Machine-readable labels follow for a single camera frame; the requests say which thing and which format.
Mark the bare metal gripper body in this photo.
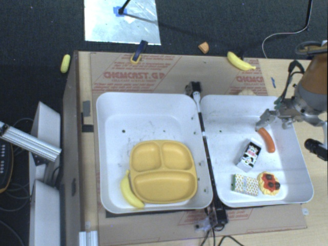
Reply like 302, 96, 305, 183
274, 98, 328, 130

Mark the orange sausage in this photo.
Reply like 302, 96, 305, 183
257, 127, 276, 154

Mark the white plastic tray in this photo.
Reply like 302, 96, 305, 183
199, 94, 315, 209
95, 91, 214, 214

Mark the white cow print carton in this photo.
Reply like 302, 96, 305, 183
235, 137, 263, 173

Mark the thin black and white rod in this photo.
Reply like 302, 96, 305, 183
193, 91, 221, 210

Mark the yellow banana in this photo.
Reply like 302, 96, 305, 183
227, 51, 257, 72
119, 169, 146, 210

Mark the yellow pasta with red sauce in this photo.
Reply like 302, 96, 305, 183
256, 171, 281, 196

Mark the yellow patterned packet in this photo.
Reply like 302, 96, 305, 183
231, 173, 259, 197

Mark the yellow divided plate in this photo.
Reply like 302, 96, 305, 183
129, 139, 198, 205

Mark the brown cardboard board, red print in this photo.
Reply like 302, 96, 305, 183
89, 51, 308, 246

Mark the shiny metal floor plate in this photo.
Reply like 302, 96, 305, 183
83, 0, 162, 46

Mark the yellow oblong toy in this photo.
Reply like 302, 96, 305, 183
60, 54, 71, 74

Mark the black cylinder on white bracket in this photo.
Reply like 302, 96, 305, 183
304, 121, 328, 161

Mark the black block with thin wires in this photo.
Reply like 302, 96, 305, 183
208, 206, 229, 228
185, 81, 203, 96

